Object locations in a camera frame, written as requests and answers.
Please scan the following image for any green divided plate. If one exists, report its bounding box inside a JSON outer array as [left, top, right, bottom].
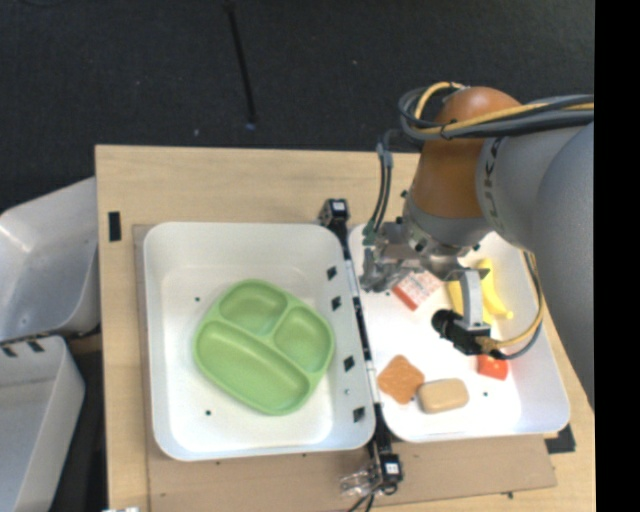
[[192, 278, 336, 417]]

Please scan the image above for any pale wood board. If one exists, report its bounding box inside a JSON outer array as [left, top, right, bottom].
[[94, 144, 595, 512]]

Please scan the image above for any white plastic tray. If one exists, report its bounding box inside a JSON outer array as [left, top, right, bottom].
[[142, 221, 378, 462], [347, 222, 572, 444]]

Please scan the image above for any black cylinder on white bracket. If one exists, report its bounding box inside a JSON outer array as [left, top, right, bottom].
[[431, 267, 494, 357]]

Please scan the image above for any red and white carton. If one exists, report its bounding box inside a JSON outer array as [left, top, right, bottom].
[[391, 271, 444, 312]]

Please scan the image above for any red cube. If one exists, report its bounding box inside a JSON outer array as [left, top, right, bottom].
[[475, 352, 510, 382]]

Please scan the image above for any black block with thin wires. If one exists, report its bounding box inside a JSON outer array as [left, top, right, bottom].
[[376, 452, 405, 484], [318, 198, 352, 227]]

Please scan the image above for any beige bread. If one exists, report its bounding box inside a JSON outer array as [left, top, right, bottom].
[[416, 377, 471, 415]]

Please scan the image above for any yellow banana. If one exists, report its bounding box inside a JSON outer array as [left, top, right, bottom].
[[445, 256, 515, 327]]

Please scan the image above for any orange square biscuit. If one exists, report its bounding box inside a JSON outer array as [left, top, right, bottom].
[[376, 354, 427, 405]]

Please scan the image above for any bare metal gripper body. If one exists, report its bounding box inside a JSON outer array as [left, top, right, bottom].
[[372, 219, 482, 280]]

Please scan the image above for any thin black and white rod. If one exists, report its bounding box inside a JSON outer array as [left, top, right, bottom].
[[333, 219, 390, 457]]

